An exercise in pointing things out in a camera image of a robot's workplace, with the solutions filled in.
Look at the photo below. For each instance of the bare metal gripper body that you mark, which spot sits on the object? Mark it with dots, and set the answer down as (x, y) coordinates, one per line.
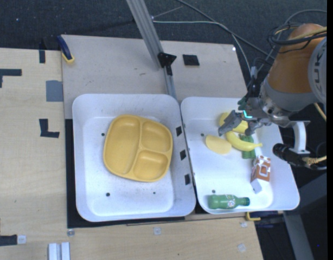
(266, 111)

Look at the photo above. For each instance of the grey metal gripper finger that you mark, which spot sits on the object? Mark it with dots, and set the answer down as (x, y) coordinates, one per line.
(254, 125)
(231, 122)

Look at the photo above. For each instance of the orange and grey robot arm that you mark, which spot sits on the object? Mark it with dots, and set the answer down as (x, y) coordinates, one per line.
(291, 69)

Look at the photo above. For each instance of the yellow rounded toy fruit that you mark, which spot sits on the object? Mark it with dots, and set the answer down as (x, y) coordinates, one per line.
(240, 128)

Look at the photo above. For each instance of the yellow banana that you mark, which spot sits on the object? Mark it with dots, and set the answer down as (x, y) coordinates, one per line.
(241, 143)

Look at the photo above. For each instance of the pale yellow flat slice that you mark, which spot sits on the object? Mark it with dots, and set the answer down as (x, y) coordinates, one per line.
(218, 145)

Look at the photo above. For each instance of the green toy vegetable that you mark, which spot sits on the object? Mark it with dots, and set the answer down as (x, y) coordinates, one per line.
(249, 153)

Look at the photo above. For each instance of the orange and white carton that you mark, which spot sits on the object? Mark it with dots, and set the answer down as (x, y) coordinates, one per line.
(261, 172)

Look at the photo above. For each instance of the white plastic tray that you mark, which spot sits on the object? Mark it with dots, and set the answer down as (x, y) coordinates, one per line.
(226, 175)
(128, 199)

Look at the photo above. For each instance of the thin grey rod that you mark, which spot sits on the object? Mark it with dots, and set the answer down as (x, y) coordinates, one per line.
(171, 87)

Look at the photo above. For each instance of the green plastic bottle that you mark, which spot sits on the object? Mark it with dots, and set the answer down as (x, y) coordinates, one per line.
(223, 201)

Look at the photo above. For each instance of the yellow divided plate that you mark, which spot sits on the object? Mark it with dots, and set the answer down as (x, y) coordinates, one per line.
(128, 145)

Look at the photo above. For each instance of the pale flat board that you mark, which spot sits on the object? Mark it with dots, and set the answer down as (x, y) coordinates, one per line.
(115, 64)

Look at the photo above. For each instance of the black cylinder on white bracket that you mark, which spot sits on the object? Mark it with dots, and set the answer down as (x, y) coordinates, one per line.
(287, 153)

